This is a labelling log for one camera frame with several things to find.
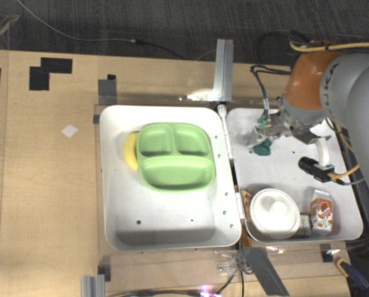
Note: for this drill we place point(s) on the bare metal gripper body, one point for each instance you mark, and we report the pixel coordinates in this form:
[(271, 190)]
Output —
[(283, 129)]

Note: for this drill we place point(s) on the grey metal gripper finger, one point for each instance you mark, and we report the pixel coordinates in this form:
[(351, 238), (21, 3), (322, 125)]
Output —
[(258, 131), (269, 138)]

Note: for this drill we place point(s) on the green broccoli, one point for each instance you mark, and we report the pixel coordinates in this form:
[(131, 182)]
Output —
[(262, 149)]

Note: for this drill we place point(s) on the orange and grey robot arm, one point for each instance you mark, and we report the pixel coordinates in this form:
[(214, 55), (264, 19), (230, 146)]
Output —
[(345, 88)]

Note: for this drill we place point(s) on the white plastic tray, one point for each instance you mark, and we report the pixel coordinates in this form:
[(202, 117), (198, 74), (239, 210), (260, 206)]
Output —
[(280, 172), (159, 215)]

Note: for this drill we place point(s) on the white bowl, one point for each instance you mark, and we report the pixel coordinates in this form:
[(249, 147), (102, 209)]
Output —
[(274, 213)]

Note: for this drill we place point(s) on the brown and white carton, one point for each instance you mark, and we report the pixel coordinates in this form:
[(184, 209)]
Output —
[(322, 213)]

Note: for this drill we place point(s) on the green divided plate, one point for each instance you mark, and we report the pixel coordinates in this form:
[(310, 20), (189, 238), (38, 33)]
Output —
[(172, 166)]

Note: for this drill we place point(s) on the yellow banana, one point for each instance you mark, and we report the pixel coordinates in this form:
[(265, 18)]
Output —
[(130, 152)]

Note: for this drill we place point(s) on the black cylinder on white bracket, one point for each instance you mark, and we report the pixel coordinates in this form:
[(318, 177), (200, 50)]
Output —
[(314, 167)]

